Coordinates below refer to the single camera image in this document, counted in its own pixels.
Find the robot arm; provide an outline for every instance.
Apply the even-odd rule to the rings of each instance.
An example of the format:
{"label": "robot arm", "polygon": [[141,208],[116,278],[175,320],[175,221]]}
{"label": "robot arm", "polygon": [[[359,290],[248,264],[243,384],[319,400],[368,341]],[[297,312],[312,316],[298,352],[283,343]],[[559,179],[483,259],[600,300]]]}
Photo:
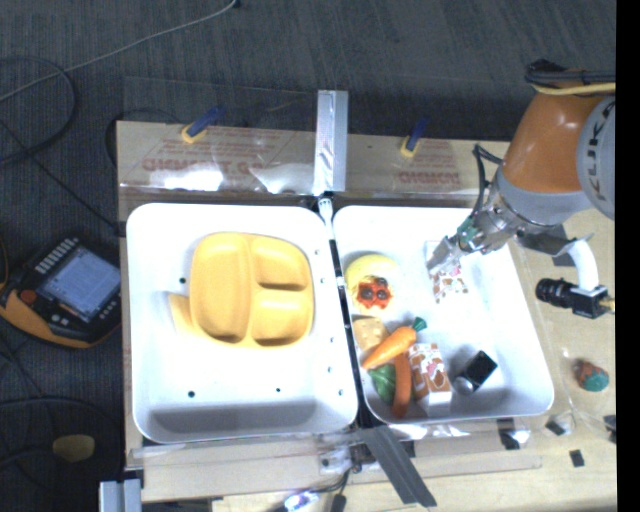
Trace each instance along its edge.
{"label": "robot arm", "polygon": [[[486,254],[514,238],[553,256],[566,252],[578,265],[585,261],[579,257],[585,242],[558,239],[550,232],[594,206],[614,220],[615,94],[610,93],[615,93],[615,83],[574,86],[562,77],[575,80],[575,73],[557,69],[546,73],[561,86],[536,84],[539,92],[496,171],[487,201],[482,203],[481,193],[456,233],[436,247],[427,262],[431,275],[449,273],[465,254]],[[598,95],[581,94],[592,91]],[[480,167],[480,155],[476,157]],[[579,286],[543,281],[536,290],[541,300],[591,318],[613,310],[606,288],[597,285],[597,272],[595,286],[593,273],[581,278]]]}

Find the yellow plate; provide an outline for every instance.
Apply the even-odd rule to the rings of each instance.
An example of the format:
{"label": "yellow plate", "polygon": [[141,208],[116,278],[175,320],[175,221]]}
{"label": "yellow plate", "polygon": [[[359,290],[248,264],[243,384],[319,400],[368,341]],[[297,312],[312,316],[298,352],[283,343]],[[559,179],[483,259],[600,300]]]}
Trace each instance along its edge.
{"label": "yellow plate", "polygon": [[174,322],[209,339],[279,347],[303,339],[313,321],[311,269],[285,240],[215,233],[196,247],[189,297],[169,297]]}

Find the orange carrot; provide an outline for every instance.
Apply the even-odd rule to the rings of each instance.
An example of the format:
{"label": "orange carrot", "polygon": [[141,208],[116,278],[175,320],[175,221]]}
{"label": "orange carrot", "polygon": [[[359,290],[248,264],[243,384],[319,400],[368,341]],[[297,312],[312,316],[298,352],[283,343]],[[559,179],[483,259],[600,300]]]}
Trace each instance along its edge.
{"label": "orange carrot", "polygon": [[391,412],[396,418],[404,418],[411,401],[411,365],[404,352],[398,354],[393,362],[396,367],[396,391]]}
{"label": "orange carrot", "polygon": [[362,368],[369,370],[391,361],[398,354],[402,354],[416,342],[417,332],[424,329],[427,323],[416,317],[411,327],[398,327],[373,349],[373,352],[362,363]]}

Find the black cable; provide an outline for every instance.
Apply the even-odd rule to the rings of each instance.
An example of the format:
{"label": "black cable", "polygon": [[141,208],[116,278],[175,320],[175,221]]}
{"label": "black cable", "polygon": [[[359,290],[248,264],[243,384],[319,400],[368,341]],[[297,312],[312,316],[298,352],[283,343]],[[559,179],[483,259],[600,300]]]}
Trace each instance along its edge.
{"label": "black cable", "polygon": [[[26,372],[26,370],[24,369],[24,367],[22,366],[22,364],[20,363],[20,361],[15,357],[15,354],[11,351],[11,349],[9,348],[9,344],[6,342],[6,338],[5,336],[0,333],[0,348],[3,349],[2,351],[0,351],[0,356],[2,356],[2,358],[8,363],[10,368],[13,368],[15,370],[17,370],[18,376],[20,377],[21,383],[22,383],[22,388],[24,393],[30,397],[31,393],[29,391],[29,384],[31,384],[31,386],[36,390],[36,393],[38,394],[38,396],[42,396],[42,391],[40,390],[39,386],[35,383],[35,381],[31,378],[31,376]],[[49,428],[51,430],[53,430],[53,419],[51,416],[51,411],[49,410],[49,408],[47,407],[47,419],[49,420]],[[31,414],[29,414],[29,418],[27,420],[27,424],[29,425],[31,423]],[[26,445],[27,442],[27,435],[29,432],[29,428],[25,428],[23,430],[24,433],[24,437],[22,439],[22,442],[20,443],[20,446],[24,446]],[[4,449],[6,451],[9,451],[9,443],[7,442],[7,440],[5,439],[4,435],[0,432],[0,441],[2,442]],[[38,481],[33,475],[31,475],[27,469],[20,463],[18,462],[17,464],[18,469],[20,470],[20,473],[22,473],[22,475],[32,484],[34,484],[37,487],[42,487],[45,490],[49,490],[49,487],[44,485],[43,483],[41,483],[40,481]]]}
{"label": "black cable", "polygon": [[[103,55],[99,55],[99,56],[94,57],[94,58],[92,58],[92,59],[90,59],[90,60],[88,60],[86,62],[81,63],[81,64],[76,64],[75,66],[68,67],[64,71],[65,72],[75,71],[77,69],[81,69],[81,68],[84,68],[86,66],[90,66],[91,64],[95,64],[96,62],[100,62],[100,61],[102,61],[104,59],[108,59],[109,57],[113,57],[114,55],[118,55],[118,54],[120,54],[122,52],[125,52],[127,50],[132,49],[132,48],[135,48],[136,46],[138,46],[138,45],[140,45],[142,43],[145,43],[146,41],[150,41],[150,40],[155,39],[157,37],[161,37],[161,36],[164,36],[164,35],[167,35],[167,34],[174,33],[174,32],[176,32],[178,30],[184,30],[186,28],[193,27],[195,25],[203,23],[203,22],[205,22],[207,20],[211,20],[213,18],[217,18],[218,16],[221,16],[222,14],[227,12],[229,9],[232,9],[232,8],[235,8],[235,7],[240,7],[240,1],[239,0],[231,0],[225,7],[223,7],[222,9],[219,9],[218,11],[216,11],[214,13],[208,14],[208,15],[202,17],[202,18],[199,18],[199,19],[196,19],[196,20],[193,20],[193,21],[189,21],[189,22],[184,23],[182,25],[178,25],[177,27],[172,27],[172,28],[169,28],[167,30],[162,30],[162,31],[157,32],[155,34],[151,34],[149,36],[143,37],[142,39],[138,39],[137,41],[134,41],[133,43],[127,44],[125,46],[122,46],[122,47],[120,47],[120,48],[118,48],[116,50],[113,50],[113,51],[109,52],[109,53],[106,53],[106,54],[103,54]],[[22,91],[24,91],[26,89],[29,89],[30,87],[33,87],[34,85],[37,85],[37,84],[39,84],[39,83],[41,83],[41,82],[43,82],[43,81],[45,81],[45,80],[47,80],[49,78],[53,78],[55,76],[56,76],[55,74],[54,75],[45,76],[43,78],[34,80],[31,83],[23,85],[22,87],[20,87],[19,89],[16,89],[13,92],[5,94],[4,96],[0,96],[0,102],[2,102],[2,100],[11,98],[11,97],[15,96],[16,94],[18,94],[18,93],[20,93],[20,92],[22,92]]]}
{"label": "black cable", "polygon": [[[15,358],[15,355],[13,354],[13,352],[11,352],[8,344],[6,343],[6,340],[4,339],[3,336],[0,336],[0,341],[2,342],[2,347],[4,348],[4,350],[2,352],[0,352],[0,355],[9,363],[13,364],[15,366],[15,368],[17,369],[21,379],[22,379],[22,383],[23,383],[23,387],[25,388],[25,392],[27,393],[27,395],[29,396],[29,389],[28,389],[28,384],[30,383],[31,386],[36,390],[37,396],[36,397],[32,397],[29,396],[29,398],[25,398],[25,399],[17,399],[17,400],[10,400],[10,401],[5,401],[5,402],[0,402],[0,410],[5,409],[5,408],[12,408],[12,407],[21,407],[23,405],[28,405],[28,404],[35,404],[35,403],[42,403],[45,405],[46,409],[47,409],[47,413],[48,413],[48,419],[49,419],[49,427],[50,430],[52,431],[54,437],[57,437],[57,433],[55,432],[55,428],[54,428],[54,424],[53,424],[53,419],[52,419],[52,415],[51,415],[51,410],[49,409],[49,407],[51,405],[55,405],[55,404],[67,404],[67,405],[73,405],[73,406],[77,406],[77,407],[81,407],[84,409],[89,409],[90,411],[92,411],[93,413],[97,414],[98,416],[107,419],[107,421],[110,423],[110,425],[112,426],[113,430],[116,432],[116,440],[117,440],[117,453],[118,453],[118,458],[117,458],[117,468],[114,471],[114,475],[117,475],[118,477],[120,476],[122,467],[123,467],[123,460],[122,460],[122,450],[121,450],[121,446],[122,446],[122,440],[121,440],[121,432],[120,432],[120,425],[119,423],[112,418],[110,415],[108,415],[105,411],[103,411],[101,408],[89,403],[89,402],[85,402],[83,400],[78,400],[78,399],[74,399],[74,398],[66,398],[66,397],[57,397],[57,396],[45,396],[43,395],[42,391],[40,390],[40,387],[37,385],[37,383],[31,378],[31,376],[26,372],[26,370],[23,368],[22,364],[20,363],[20,361]],[[2,438],[3,444],[5,444],[5,449],[8,450],[7,448],[7,443],[4,441],[4,439]],[[26,438],[23,440],[23,442],[21,443],[22,445],[26,445]],[[49,455],[53,455],[53,452],[51,450],[48,451]],[[43,483],[37,481],[32,475],[30,475],[26,469],[19,464],[19,462],[21,461],[22,456],[10,456],[9,458],[4,458],[4,459],[0,459],[0,462],[2,462],[2,464],[0,464],[0,470],[4,469],[5,467],[9,466],[11,463],[18,463],[18,468],[20,469],[21,473],[23,474],[23,476],[25,476],[25,478],[27,478],[31,483],[35,484],[36,486],[43,488],[46,491],[50,491],[51,489],[44,485]]]}
{"label": "black cable", "polygon": [[484,149],[480,144],[476,144],[473,147],[473,155],[476,157],[476,162],[478,164],[478,198],[476,199],[476,204],[473,206],[473,210],[470,215],[474,215],[477,211],[482,208],[484,204],[484,191],[489,186],[489,182],[486,178],[486,171],[484,169],[484,164],[482,163],[482,159],[488,160],[494,164],[501,164],[502,159],[493,155],[486,149]]}
{"label": "black cable", "polygon": [[27,457],[33,457],[35,455],[46,455],[51,456],[53,452],[48,448],[25,448],[24,450],[20,450],[19,452],[10,453],[9,455],[0,459],[0,471],[6,469],[11,466],[15,462],[25,459]]}
{"label": "black cable", "polygon": [[[58,65],[56,65],[55,63],[49,60],[41,59],[39,57],[32,57],[32,56],[3,57],[3,58],[0,58],[0,66],[5,63],[20,62],[20,61],[36,62],[39,64],[44,64],[56,70],[57,73],[50,75],[47,78],[62,78],[64,80],[71,106],[69,109],[69,114],[67,116],[67,119],[58,130],[56,130],[49,137],[45,138],[45,140],[37,144],[34,144],[33,146],[26,147],[23,144],[20,144],[21,146],[20,151],[16,151],[14,153],[9,154],[8,156],[0,158],[0,166],[19,162],[20,160],[24,160],[25,158],[28,158],[30,155],[33,155],[38,151],[41,151],[48,146],[51,146],[54,142],[60,139],[60,137],[62,137],[67,132],[67,130],[71,127],[71,123],[73,122],[73,119],[75,118],[75,113],[76,113],[76,105],[77,105],[76,90],[73,85],[73,82],[71,81],[71,78],[67,73],[65,73],[65,71],[61,67],[59,67]],[[5,123],[2,122],[1,124],[5,129],[7,129],[7,125]],[[14,139],[16,139],[15,134],[10,132],[10,135]]]}
{"label": "black cable", "polygon": [[326,487],[320,487],[317,489],[309,489],[311,492],[316,492],[318,494],[327,493],[327,492],[336,492],[343,491],[345,486],[347,485],[347,480],[349,479],[349,473],[351,473],[351,468],[348,471],[345,471],[344,474],[340,477],[338,481],[333,484],[330,484]]}
{"label": "black cable", "polygon": [[76,201],[78,201],[82,206],[84,206],[89,212],[91,212],[93,215],[95,215],[98,219],[100,219],[102,222],[104,222],[105,224],[107,224],[110,228],[115,229],[117,226],[117,223],[114,221],[109,220],[107,217],[105,217],[104,215],[102,215],[98,210],[96,210],[93,206],[91,206],[87,201],[85,201],[82,197],[80,197],[71,187],[69,187],[68,185],[66,185],[62,180],[60,180],[60,178],[58,178],[57,176],[55,176],[49,169],[47,169],[44,164],[42,164],[29,150],[29,148],[27,148],[21,141],[20,139],[16,136],[15,133],[13,133],[13,131],[3,122],[0,121],[0,125],[3,126],[5,128],[5,130],[13,137],[13,139],[18,143],[18,145],[23,148],[23,150],[25,151],[26,156],[29,158],[29,160],[31,160],[32,162],[34,162],[38,168],[46,175],[48,176],[50,179],[52,179],[55,183],[57,183],[63,190],[65,190],[69,195],[71,195],[71,197],[73,197]]}
{"label": "black cable", "polygon": [[541,85],[545,87],[557,87],[558,82],[581,82],[583,85],[593,83],[615,82],[615,72],[608,71],[567,71],[566,68],[559,66],[545,59],[539,59],[527,67],[524,77],[525,81],[530,84]]}
{"label": "black cable", "polygon": [[347,486],[347,481],[349,480],[349,474],[351,473],[351,469],[346,471],[344,475],[342,475],[342,479],[340,481],[340,485],[337,489],[338,493],[331,500],[331,511],[330,512],[342,512],[347,506],[347,497],[344,496],[344,489]]}
{"label": "black cable", "polygon": [[[53,62],[48,61],[46,59],[41,59],[39,57],[32,57],[32,56],[12,56],[12,57],[5,57],[3,59],[0,59],[0,64],[2,64],[3,62],[22,61],[22,60],[24,60],[24,61],[33,61],[33,62],[45,64],[45,65],[50,66],[53,69],[55,69],[56,70],[55,74],[49,75],[49,76],[43,78],[42,80],[44,81],[44,80],[47,80],[47,79],[50,79],[50,78],[62,77],[62,79],[65,81],[65,83],[67,85],[67,91],[68,91],[68,94],[69,94],[69,97],[70,97],[70,101],[71,101],[71,108],[70,108],[70,111],[69,111],[69,115],[67,116],[67,119],[65,120],[63,126],[60,129],[58,129],[53,135],[47,137],[44,141],[42,141],[42,142],[40,142],[38,144],[35,144],[33,146],[27,146],[26,144],[24,144],[21,141],[20,137],[18,137],[18,135],[4,121],[0,120],[0,126],[2,126],[2,128],[4,128],[4,130],[11,136],[11,138],[20,147],[19,151],[11,153],[10,155],[0,159],[0,167],[4,166],[4,165],[8,165],[8,164],[15,164],[15,163],[17,163],[17,162],[19,162],[21,160],[24,160],[24,159],[30,159],[32,162],[34,162],[37,165],[37,167],[46,176],[48,176],[50,179],[52,179],[58,186],[60,186],[69,195],[71,195],[76,201],[78,201],[82,206],[84,206],[90,213],[95,215],[102,222],[106,223],[112,230],[115,230],[116,227],[117,227],[117,222],[112,221],[112,220],[108,219],[107,217],[105,217],[104,215],[102,215],[98,210],[96,210],[87,201],[85,201],[82,197],[80,197],[78,195],[78,193],[76,193],[71,187],[66,185],[60,178],[56,177],[48,168],[46,168],[35,157],[35,154],[38,151],[41,151],[42,149],[44,149],[44,148],[50,146],[51,144],[53,144],[54,142],[56,142],[70,128],[71,123],[73,122],[73,120],[75,118],[75,113],[76,113],[76,105],[77,105],[76,91],[75,91],[75,87],[73,85],[73,81],[71,80],[69,75],[61,67],[57,66]],[[4,100],[0,100],[0,102],[1,101],[6,101],[9,97],[5,97]]]}

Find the toy food item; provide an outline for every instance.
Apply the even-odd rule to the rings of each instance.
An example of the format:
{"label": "toy food item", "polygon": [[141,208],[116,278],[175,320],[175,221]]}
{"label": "toy food item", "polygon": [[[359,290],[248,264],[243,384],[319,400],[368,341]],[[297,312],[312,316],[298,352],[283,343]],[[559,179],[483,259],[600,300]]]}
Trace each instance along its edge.
{"label": "toy food item", "polygon": [[360,350],[366,352],[387,338],[389,331],[377,316],[368,316],[353,321],[353,336]]}
{"label": "toy food item", "polygon": [[369,376],[373,382],[373,387],[382,401],[393,404],[393,397],[396,391],[396,367],[393,364],[383,364],[377,368],[369,370]]}
{"label": "toy food item", "polygon": [[375,368],[402,354],[416,342],[418,331],[426,327],[427,323],[420,317],[416,317],[411,327],[406,325],[398,327],[365,358],[362,368],[365,370]]}
{"label": "toy food item", "polygon": [[609,385],[609,373],[589,361],[578,361],[575,372],[578,384],[586,391],[602,391]]}
{"label": "toy food item", "polygon": [[91,457],[96,448],[96,440],[85,434],[70,434],[58,437],[52,446],[53,453],[67,462],[80,462]]}
{"label": "toy food item", "polygon": [[411,366],[404,352],[393,360],[396,369],[396,389],[391,412],[396,418],[404,418],[411,401]]}
{"label": "toy food item", "polygon": [[389,306],[393,300],[389,276],[397,267],[395,261],[382,254],[361,256],[347,267],[347,289],[361,313],[375,314]]}
{"label": "toy food item", "polygon": [[409,364],[416,402],[427,416],[444,416],[451,404],[451,383],[440,349],[435,343],[416,343],[409,348]]}

